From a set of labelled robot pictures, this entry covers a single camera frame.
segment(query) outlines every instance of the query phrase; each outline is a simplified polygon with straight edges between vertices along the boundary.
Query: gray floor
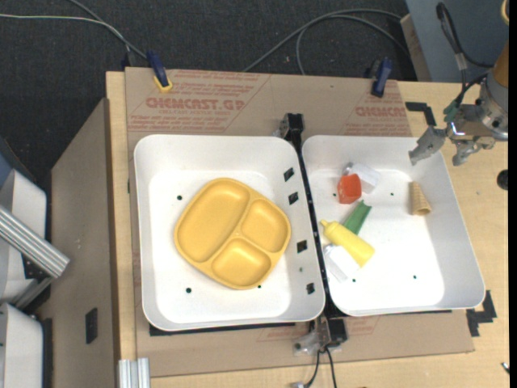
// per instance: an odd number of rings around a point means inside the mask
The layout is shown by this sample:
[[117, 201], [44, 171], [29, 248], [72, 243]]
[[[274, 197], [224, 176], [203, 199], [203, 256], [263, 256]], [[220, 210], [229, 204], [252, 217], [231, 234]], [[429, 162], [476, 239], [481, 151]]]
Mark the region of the gray floor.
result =
[[[404, 0], [78, 0], [167, 68], [240, 71], [311, 19], [375, 8], [403, 16]], [[85, 13], [65, 0], [0, 0], [0, 13]], [[361, 15], [403, 41], [397, 21]], [[104, 95], [105, 72], [121, 70], [124, 46], [106, 29], [60, 20], [0, 19], [0, 137], [41, 181]], [[415, 80], [389, 39], [347, 20], [321, 22], [301, 45], [308, 74], [362, 77], [379, 58], [392, 77]], [[145, 61], [137, 65], [145, 66]], [[295, 41], [253, 69], [298, 74]]]

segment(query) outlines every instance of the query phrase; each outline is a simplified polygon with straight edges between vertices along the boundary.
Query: white bin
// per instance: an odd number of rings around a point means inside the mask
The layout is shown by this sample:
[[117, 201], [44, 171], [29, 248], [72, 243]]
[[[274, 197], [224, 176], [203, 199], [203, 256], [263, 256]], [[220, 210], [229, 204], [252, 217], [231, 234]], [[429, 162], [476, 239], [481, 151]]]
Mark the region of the white bin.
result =
[[[181, 331], [305, 322], [322, 312], [325, 293], [307, 200], [296, 151], [289, 143], [275, 137], [150, 135], [138, 142], [134, 166], [142, 305], [151, 324]], [[286, 181], [284, 174], [290, 171]], [[221, 177], [260, 192], [291, 222], [288, 248], [260, 288], [221, 285], [175, 248], [174, 225], [180, 214], [208, 181]], [[290, 204], [293, 193], [297, 200]]]
[[7, 303], [0, 305], [0, 388], [41, 388], [43, 330]]
[[[348, 280], [329, 275], [330, 296], [345, 314], [364, 316], [471, 308], [485, 287], [443, 156], [412, 166], [414, 138], [315, 136], [303, 156], [317, 219], [342, 221], [356, 203], [334, 194], [343, 165], [362, 163], [380, 172], [376, 189], [363, 194], [372, 210], [359, 236], [375, 255]], [[411, 215], [409, 183], [418, 182], [432, 211]], [[322, 235], [322, 246], [328, 240]]]

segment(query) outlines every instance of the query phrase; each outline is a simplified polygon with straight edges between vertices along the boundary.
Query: wire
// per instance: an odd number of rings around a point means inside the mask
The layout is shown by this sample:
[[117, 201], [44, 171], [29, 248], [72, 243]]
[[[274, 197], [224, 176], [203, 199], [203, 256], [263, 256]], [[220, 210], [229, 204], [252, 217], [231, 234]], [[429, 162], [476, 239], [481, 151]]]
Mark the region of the wire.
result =
[[332, 382], [334, 383], [334, 388], [338, 388], [338, 383], [336, 382], [336, 373], [334, 370], [334, 361], [332, 361], [332, 355], [330, 355], [330, 350], [329, 350], [328, 345], [325, 345], [323, 348], [317, 350], [316, 368], [314, 369], [313, 376], [309, 379], [309, 382], [304, 384], [304, 388], [310, 388], [311, 385], [314, 383], [314, 380], [316, 379], [316, 375], [317, 375], [317, 369], [319, 368], [319, 365], [320, 365], [320, 355], [322, 353], [326, 353], [327, 356], [329, 357], [330, 371], [332, 373]]
[[464, 51], [463, 47], [461, 46], [460, 38], [458, 37], [458, 34], [456, 32], [454, 22], [452, 21], [451, 14], [442, 2], [438, 3], [438, 5], [436, 6], [436, 14], [438, 15], [438, 19], [441, 21], [442, 31], [445, 37], [447, 38], [449, 44], [451, 45], [452, 50], [454, 50], [455, 54], [463, 54], [464, 58], [467, 59], [467, 61], [481, 68], [489, 69], [492, 66], [494, 66], [488, 63], [475, 61]]
[[473, 80], [471, 80], [469, 83], [467, 83], [466, 85], [464, 85], [464, 87], [462, 87], [461, 89], [461, 92], [460, 94], [454, 99], [455, 102], [456, 102], [456, 105], [459, 107], [461, 102], [463, 102], [463, 98], [464, 98], [464, 95], [465, 93], [467, 93], [467, 91], [474, 85], [476, 84], [480, 84], [481, 82], [483, 82], [483, 79], [486, 78], [488, 74], [485, 73], [485, 74], [480, 74], [477, 78], [474, 78]]
[[86, 17], [50, 16], [50, 15], [22, 16], [22, 15], [7, 15], [5, 13], [0, 13], [0, 18], [17, 19], [17, 20], [71, 20], [71, 21], [98, 24], [100, 26], [104, 26], [105, 28], [107, 28], [113, 35], [115, 35], [117, 37], [117, 39], [119, 39], [120, 41], [125, 43], [128, 50], [129, 50], [129, 48], [131, 48], [135, 53], [138, 53], [140, 56], [143, 56], [143, 58], [146, 58], [144, 53], [140, 54], [139, 53], [140, 51], [138, 49], [134, 48], [134, 46], [130, 42], [128, 42], [122, 36], [122, 34], [118, 30], [116, 30], [111, 24], [108, 24], [108, 23], [105, 23], [102, 21], [98, 21], [95, 19], [88, 19]]
[[507, 26], [510, 26], [510, 0], [503, 0], [501, 5], [501, 17]]
[[[321, 19], [319, 20], [317, 23], [320, 23], [320, 22], [323, 22], [325, 20], [332, 20], [332, 19], [346, 19], [346, 20], [352, 20], [352, 21], [356, 21], [356, 22], [359, 22], [359, 23], [362, 23], [366, 26], [369, 26], [375, 30], [377, 30], [379, 33], [381, 33], [382, 35], [386, 36], [387, 38], [389, 38], [392, 42], [394, 42], [400, 49], [401, 51], [407, 56], [407, 58], [411, 61], [411, 55], [409, 54], [409, 52], [406, 50], [406, 48], [404, 47], [403, 44], [401, 44], [397, 39], [395, 39], [395, 37], [393, 37], [392, 35], [390, 35], [386, 30], [384, 30], [383, 28], [377, 26], [376, 24], [372, 23], [372, 22], [369, 22], [365, 19], [361, 19], [360, 17], [355, 17], [355, 16], [350, 16], [350, 15], [333, 15], [333, 16], [329, 16], [329, 17], [325, 17], [324, 19]], [[303, 35], [305, 34], [305, 32], [307, 32], [309, 30], [310, 27], [314, 26], [315, 24], [317, 23], [312, 23], [310, 26], [308, 27], [305, 27], [298, 35], [298, 38], [296, 39], [296, 61], [298, 63], [298, 69], [300, 69], [300, 72], [301, 74], [305, 74], [305, 71], [304, 71], [304, 68], [303, 68], [303, 65], [301, 64], [301, 56], [300, 56], [300, 43], [301, 43], [301, 38], [303, 37]]]
[[251, 69], [253, 69], [256, 65], [259, 63], [262, 63], [265, 59], [267, 59], [270, 55], [272, 55], [274, 52], [276, 52], [278, 49], [280, 49], [282, 46], [284, 46], [287, 42], [290, 41], [294, 36], [301, 33], [304, 29], [311, 27], [313, 24], [316, 24], [318, 22], [321, 22], [322, 20], [336, 16], [336, 15], [351, 15], [354, 13], [376, 13], [379, 15], [387, 15], [389, 17], [393, 17], [397, 20], [401, 20], [401, 16], [395, 15], [394, 13], [391, 13], [389, 11], [383, 11], [383, 10], [377, 10], [377, 9], [348, 9], [348, 10], [340, 10], [340, 11], [332, 11], [330, 13], [327, 13], [326, 15], [322, 15], [317, 17], [316, 19], [311, 20], [310, 22], [304, 24], [302, 27], [299, 27], [296, 29], [293, 33], [291, 33], [289, 36], [281, 40], [277, 45], [275, 45], [272, 49], [264, 53], [259, 59], [254, 61], [251, 65], [246, 67], [242, 72], [248, 72]]
[[71, 2], [75, 6], [79, 7], [83, 11], [85, 11], [88, 15], [93, 17], [93, 19], [87, 19], [83, 17], [69, 17], [69, 16], [49, 16], [49, 15], [34, 15], [34, 16], [19, 16], [19, 15], [6, 15], [6, 14], [0, 14], [0, 17], [6, 18], [6, 19], [58, 19], [58, 20], [75, 20], [75, 21], [83, 21], [83, 22], [90, 22], [90, 23], [96, 23], [99, 25], [102, 25], [106, 27], [117, 39], [122, 41], [126, 45], [126, 49], [129, 52], [129, 49], [131, 49], [133, 52], [135, 52], [138, 56], [143, 57], [144, 59], [147, 59], [146, 55], [138, 49], [134, 44], [126, 40], [122, 34], [117, 31], [112, 25], [109, 23], [106, 23], [103, 19], [101, 19], [97, 14], [95, 14], [91, 9], [83, 5], [82, 3], [78, 2], [77, 0], [66, 0], [67, 2]]
[[318, 349], [317, 350], [317, 356], [316, 356], [316, 368], [314, 369], [314, 373], [313, 373], [313, 376], [309, 379], [309, 382], [307, 382], [305, 385], [304, 385], [304, 388], [310, 388], [311, 385], [313, 384], [314, 380], [316, 379], [316, 375], [317, 375], [317, 368], [319, 367], [320, 365], [320, 354], [322, 352]]
[[325, 352], [329, 357], [330, 362], [330, 371], [332, 372], [332, 382], [334, 383], [334, 388], [338, 388], [338, 383], [336, 382], [336, 372], [334, 371], [334, 361], [332, 361], [332, 355], [330, 355], [329, 346], [325, 346]]

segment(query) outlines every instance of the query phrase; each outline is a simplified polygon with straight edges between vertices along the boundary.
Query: yellow plastic bottle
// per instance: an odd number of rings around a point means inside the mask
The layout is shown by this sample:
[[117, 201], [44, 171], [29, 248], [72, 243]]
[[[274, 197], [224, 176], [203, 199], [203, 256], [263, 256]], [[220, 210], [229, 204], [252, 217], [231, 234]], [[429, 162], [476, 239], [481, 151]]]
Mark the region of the yellow plastic bottle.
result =
[[363, 267], [375, 253], [375, 250], [358, 235], [349, 231], [337, 221], [322, 220], [325, 227], [323, 234], [337, 246], [343, 247], [354, 258], [357, 264]]

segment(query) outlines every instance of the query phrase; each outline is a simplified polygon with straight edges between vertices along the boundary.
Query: plastic toy food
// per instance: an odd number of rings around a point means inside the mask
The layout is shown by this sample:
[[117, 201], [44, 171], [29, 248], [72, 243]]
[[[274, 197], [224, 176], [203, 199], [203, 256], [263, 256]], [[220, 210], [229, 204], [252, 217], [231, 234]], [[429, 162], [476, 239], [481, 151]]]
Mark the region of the plastic toy food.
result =
[[338, 198], [341, 204], [351, 204], [361, 197], [361, 180], [357, 174], [343, 175], [338, 183]]
[[359, 266], [363, 267], [375, 253], [372, 246], [337, 221], [322, 220], [321, 223], [325, 227], [323, 234], [333, 244], [347, 250]]
[[174, 228], [179, 253], [212, 279], [234, 289], [262, 283], [291, 237], [284, 212], [235, 179], [207, 183]]

